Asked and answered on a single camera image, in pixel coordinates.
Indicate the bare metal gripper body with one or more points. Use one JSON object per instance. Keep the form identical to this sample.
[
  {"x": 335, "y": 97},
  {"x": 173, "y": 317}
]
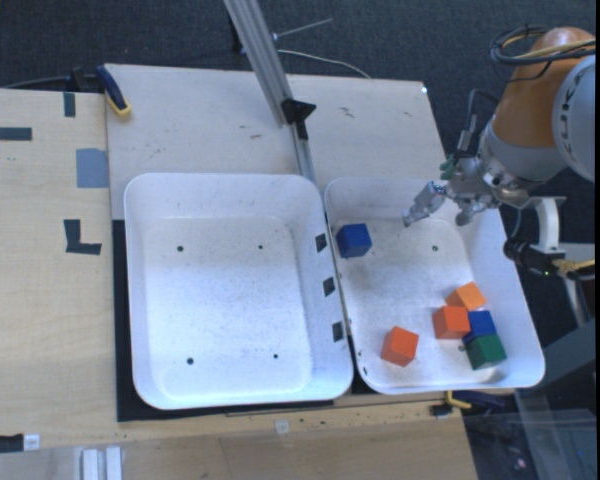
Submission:
[{"x": 480, "y": 185}]

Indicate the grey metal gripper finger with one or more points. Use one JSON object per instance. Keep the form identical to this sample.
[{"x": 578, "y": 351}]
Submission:
[
  {"x": 422, "y": 207},
  {"x": 469, "y": 214}
]

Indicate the blue cube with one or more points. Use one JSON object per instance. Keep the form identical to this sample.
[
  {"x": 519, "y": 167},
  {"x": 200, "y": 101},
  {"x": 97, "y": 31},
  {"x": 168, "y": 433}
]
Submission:
[
  {"x": 481, "y": 323},
  {"x": 354, "y": 240}
]

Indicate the white plastic tray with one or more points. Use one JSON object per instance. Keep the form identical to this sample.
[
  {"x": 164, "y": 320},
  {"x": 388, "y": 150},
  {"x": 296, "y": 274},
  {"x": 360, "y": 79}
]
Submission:
[
  {"x": 405, "y": 288},
  {"x": 230, "y": 293}
]

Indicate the green cube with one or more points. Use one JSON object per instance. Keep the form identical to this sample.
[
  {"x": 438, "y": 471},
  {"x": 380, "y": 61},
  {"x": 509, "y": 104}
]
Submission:
[{"x": 486, "y": 352}]

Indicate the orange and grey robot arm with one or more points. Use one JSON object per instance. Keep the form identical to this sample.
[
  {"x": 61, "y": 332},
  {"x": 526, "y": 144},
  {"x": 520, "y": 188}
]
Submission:
[{"x": 535, "y": 113}]

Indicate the black cylinder on white bracket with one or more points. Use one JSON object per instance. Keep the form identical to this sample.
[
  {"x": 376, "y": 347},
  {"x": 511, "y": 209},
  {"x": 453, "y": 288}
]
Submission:
[{"x": 530, "y": 255}]

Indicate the orange cube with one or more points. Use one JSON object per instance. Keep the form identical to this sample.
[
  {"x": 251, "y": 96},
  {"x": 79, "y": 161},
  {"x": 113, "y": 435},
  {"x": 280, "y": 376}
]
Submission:
[
  {"x": 467, "y": 295},
  {"x": 450, "y": 322},
  {"x": 399, "y": 345}
]

